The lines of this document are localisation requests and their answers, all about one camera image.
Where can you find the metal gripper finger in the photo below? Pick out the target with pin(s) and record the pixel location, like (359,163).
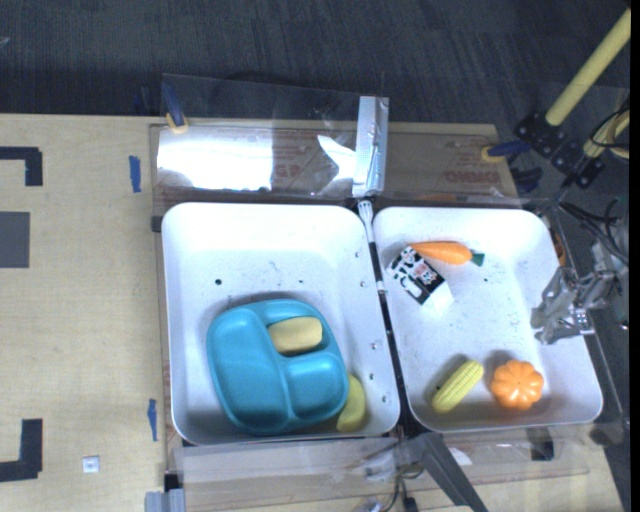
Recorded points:
(567,327)
(555,295)

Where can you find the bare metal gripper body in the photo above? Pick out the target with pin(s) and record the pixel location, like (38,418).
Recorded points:
(595,290)

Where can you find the white plastic tray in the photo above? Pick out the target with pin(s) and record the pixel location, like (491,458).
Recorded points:
(500,310)
(260,250)

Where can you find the orange pumpkin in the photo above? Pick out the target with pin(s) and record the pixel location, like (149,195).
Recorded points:
(517,385)

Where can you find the orange carrot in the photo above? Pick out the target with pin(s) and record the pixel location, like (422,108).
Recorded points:
(442,252)

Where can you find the yellow corn cob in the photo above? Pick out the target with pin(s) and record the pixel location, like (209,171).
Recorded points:
(457,386)

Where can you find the cow print milk carton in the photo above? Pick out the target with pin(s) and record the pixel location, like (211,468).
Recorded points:
(417,276)

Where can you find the yellow banana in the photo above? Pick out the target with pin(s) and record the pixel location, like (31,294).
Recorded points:
(354,412)

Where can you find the yellow bread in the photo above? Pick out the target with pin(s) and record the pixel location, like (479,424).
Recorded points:
(296,335)

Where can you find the blue divided plate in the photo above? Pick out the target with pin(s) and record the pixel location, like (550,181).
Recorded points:
(250,360)

